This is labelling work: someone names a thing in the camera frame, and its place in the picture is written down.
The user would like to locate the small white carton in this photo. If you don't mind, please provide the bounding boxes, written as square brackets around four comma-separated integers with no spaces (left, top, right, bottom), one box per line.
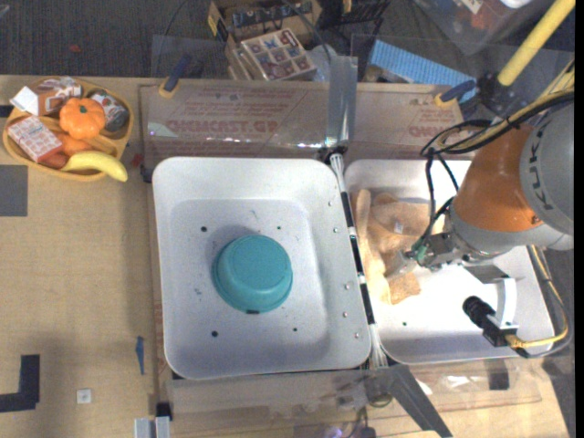
[8,85,41,116]

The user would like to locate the white plastic tray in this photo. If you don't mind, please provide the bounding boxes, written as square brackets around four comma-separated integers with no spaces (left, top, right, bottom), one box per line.
[151,156,373,381]
[343,158,558,366]

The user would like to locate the brown and white packet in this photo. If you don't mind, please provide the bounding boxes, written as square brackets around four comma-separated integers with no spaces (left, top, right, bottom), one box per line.
[35,77,84,116]

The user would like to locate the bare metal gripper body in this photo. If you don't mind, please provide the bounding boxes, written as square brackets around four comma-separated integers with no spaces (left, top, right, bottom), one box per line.
[412,230,463,272]

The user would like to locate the orange divided plate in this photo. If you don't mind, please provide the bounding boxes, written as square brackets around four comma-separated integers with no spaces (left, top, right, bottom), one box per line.
[2,76,135,183]

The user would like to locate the brown cardboard board red print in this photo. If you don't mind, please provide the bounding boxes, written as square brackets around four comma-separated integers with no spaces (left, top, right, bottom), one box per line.
[138,78,545,424]

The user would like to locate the black cylinder on white bracket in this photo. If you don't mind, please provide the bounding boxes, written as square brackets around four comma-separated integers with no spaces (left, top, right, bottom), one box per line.
[462,276,522,349]

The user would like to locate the small red and white can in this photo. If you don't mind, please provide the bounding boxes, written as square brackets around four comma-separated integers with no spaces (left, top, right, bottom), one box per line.
[88,89,130,133]

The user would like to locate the orange carrot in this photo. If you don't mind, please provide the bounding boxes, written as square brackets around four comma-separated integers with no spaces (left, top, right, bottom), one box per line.
[56,131,96,157]

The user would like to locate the teal bowl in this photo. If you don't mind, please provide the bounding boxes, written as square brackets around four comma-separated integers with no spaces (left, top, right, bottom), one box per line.
[211,234,295,315]

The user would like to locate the red sausage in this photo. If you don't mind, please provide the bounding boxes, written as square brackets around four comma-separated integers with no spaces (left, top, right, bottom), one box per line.
[37,151,70,170]

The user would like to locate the orange pumpkin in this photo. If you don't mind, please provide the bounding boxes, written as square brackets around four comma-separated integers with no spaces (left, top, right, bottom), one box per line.
[58,97,108,141]

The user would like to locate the red and white carton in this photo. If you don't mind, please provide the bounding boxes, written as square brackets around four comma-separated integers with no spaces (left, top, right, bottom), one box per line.
[6,115,65,164]

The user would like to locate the beige cloth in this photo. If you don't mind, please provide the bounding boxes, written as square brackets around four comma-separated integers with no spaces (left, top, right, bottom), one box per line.
[349,188,446,307]

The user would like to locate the yellow banana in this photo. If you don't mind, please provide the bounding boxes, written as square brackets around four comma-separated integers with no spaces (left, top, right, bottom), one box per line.
[59,150,130,183]

